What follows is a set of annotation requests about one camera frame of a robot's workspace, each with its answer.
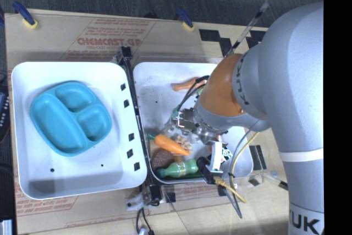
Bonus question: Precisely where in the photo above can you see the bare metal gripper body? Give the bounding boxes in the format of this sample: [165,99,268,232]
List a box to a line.
[170,107,221,145]

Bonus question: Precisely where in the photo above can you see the beige toy food piece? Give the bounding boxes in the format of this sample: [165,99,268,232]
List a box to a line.
[175,134,194,154]

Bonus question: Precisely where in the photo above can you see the orange carrot with green top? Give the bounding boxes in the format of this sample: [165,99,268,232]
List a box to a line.
[146,133,191,157]

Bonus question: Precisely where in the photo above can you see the orange sausage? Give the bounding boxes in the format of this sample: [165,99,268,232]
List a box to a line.
[170,77,207,92]

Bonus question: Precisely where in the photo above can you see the brown round biscuit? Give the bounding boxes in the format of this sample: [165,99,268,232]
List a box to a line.
[151,148,175,172]

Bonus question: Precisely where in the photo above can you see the green plastic bottle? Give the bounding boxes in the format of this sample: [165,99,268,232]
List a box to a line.
[156,159,200,179]

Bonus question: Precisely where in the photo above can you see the white plastic tray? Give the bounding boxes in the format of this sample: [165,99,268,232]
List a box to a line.
[10,61,148,200]
[133,62,254,185]

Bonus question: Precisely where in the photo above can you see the thin black and white rod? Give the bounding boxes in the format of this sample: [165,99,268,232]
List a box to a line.
[124,57,155,188]

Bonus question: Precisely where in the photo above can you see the blue divided plate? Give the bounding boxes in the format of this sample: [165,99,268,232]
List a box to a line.
[29,80,113,157]

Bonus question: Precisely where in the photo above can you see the brown cardboard board red print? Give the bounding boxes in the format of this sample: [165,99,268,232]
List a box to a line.
[4,8,290,235]

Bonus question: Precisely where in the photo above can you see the black cylinder on white bracket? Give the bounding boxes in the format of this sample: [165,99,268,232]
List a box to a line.
[196,141,228,184]

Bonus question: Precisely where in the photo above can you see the black block with thin wires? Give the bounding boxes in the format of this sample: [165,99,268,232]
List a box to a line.
[120,46,133,61]
[142,183,163,206]

